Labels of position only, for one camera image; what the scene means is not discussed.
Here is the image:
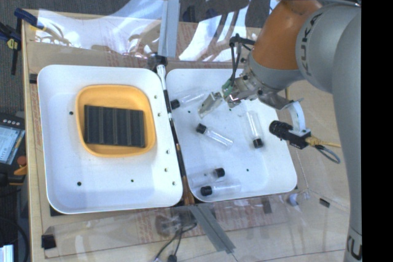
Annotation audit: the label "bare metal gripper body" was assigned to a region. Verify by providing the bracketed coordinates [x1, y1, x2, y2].
[225, 71, 268, 109]

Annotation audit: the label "clear plastic bottle black cap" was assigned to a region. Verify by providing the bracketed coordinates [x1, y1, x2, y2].
[245, 110, 265, 149]
[200, 179, 242, 198]
[189, 167, 226, 185]
[170, 91, 210, 110]
[195, 123, 234, 150]

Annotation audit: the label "thin black and white rod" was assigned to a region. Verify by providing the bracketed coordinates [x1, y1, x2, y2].
[156, 64, 195, 206]

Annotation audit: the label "white plastic tray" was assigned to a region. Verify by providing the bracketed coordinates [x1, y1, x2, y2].
[36, 64, 184, 215]
[165, 67, 298, 203]

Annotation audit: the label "yellow bowl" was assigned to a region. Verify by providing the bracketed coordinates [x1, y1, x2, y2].
[75, 84, 157, 158]

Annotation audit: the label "black ribbed rack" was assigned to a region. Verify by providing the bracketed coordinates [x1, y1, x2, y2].
[84, 104, 147, 148]

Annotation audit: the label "brown cardboard board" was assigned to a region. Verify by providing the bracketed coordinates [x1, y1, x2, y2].
[21, 9, 351, 262]

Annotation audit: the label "black cylinder on white bracket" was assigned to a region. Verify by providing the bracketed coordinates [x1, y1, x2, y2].
[269, 100, 312, 150]

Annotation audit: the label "black block with wires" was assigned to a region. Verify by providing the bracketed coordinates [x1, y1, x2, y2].
[146, 53, 168, 70]

